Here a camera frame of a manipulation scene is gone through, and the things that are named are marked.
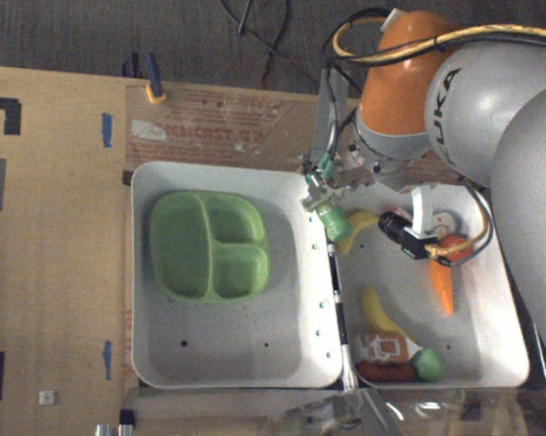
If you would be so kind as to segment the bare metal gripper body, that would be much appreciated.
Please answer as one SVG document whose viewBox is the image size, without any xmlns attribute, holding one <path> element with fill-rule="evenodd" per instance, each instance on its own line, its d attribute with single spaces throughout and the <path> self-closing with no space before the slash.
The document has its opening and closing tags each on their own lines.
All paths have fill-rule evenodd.
<svg viewBox="0 0 546 436">
<path fill-rule="evenodd" d="M 371 185 L 397 176 L 418 156 L 413 140 L 352 136 L 332 141 L 332 166 L 329 186 L 332 189 Z"/>
</svg>

